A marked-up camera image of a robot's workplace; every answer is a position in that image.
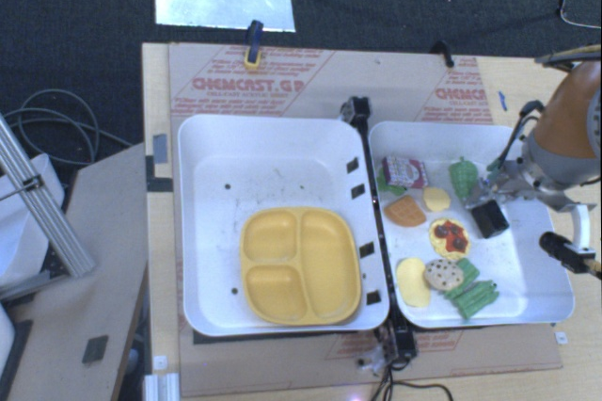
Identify black box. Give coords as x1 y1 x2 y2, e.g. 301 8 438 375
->
470 199 511 240

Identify small yellow toy chip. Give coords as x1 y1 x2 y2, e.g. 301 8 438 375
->
421 185 452 214

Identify black block with thin wires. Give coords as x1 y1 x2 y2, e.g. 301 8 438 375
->
340 95 373 126
374 325 420 373

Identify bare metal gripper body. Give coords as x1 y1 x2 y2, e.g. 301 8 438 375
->
489 161 576 208

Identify white plastic tray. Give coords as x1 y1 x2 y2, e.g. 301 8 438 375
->
368 120 577 329
177 113 392 338

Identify yellow pasta with red sauce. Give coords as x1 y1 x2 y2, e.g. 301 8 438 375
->
427 217 472 262

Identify pink and white carton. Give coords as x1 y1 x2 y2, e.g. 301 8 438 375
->
380 155 430 190

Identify black cylinder on white bracket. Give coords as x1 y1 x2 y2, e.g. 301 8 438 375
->
538 203 597 276

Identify large yellow oval toy slice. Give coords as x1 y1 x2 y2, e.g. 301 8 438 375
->
395 257 433 309

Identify brown cardboard board red print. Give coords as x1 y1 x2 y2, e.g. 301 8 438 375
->
167 41 564 398

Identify green toy lettuce leaf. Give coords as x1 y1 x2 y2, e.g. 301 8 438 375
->
375 175 408 198

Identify green toy beans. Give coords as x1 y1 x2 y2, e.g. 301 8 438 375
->
443 257 501 321

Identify green toy grapes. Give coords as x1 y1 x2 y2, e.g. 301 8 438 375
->
447 156 481 203

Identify beige chocolate chip biscuit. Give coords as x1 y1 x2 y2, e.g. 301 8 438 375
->
423 258 466 293

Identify orange toy waffle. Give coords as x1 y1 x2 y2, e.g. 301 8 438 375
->
383 194 428 229

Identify thin black and white rod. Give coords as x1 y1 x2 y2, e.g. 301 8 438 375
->
356 116 404 335

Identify yellow divided plate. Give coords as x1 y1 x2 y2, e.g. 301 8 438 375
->
239 206 363 328

